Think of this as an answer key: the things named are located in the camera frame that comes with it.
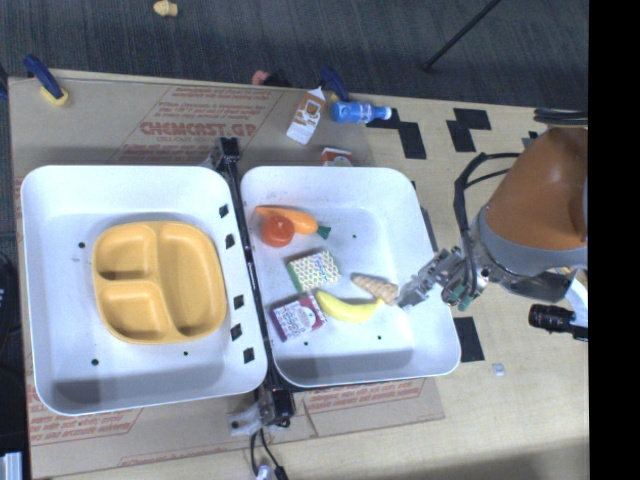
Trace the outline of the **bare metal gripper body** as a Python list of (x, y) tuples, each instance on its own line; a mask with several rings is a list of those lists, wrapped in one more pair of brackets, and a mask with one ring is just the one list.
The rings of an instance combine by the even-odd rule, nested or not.
[(468, 271), (468, 261), (459, 247), (442, 249), (434, 258), (433, 275), (441, 299), (449, 306), (470, 306), (488, 285), (479, 270)]

